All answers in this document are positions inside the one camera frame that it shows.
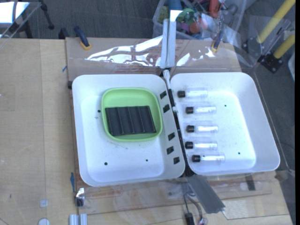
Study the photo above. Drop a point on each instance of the white plastic tray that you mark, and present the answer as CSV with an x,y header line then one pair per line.
x,y
122,158
236,125

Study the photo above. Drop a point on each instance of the clear vial with black cap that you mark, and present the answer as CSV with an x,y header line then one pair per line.
x,y
189,110
181,94
196,158
189,145
190,128

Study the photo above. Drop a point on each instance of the black ribbed rack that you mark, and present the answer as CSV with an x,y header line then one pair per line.
x,y
130,121

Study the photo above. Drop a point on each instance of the green plate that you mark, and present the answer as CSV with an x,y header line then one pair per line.
x,y
131,97

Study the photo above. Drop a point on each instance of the clear plastic bin of toys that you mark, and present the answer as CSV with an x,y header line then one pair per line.
x,y
161,26

